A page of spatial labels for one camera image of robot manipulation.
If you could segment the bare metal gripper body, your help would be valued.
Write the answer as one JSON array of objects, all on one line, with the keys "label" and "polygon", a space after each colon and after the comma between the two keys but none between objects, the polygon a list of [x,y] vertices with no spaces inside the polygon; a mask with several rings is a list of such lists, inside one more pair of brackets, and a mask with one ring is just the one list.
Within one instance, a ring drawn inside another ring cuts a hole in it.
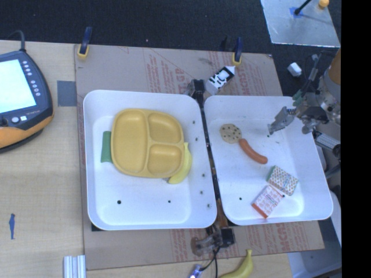
[{"label": "bare metal gripper body", "polygon": [[296,108],[296,116],[304,120],[316,120],[320,123],[341,124],[341,104],[330,93],[316,91],[307,93]]}]

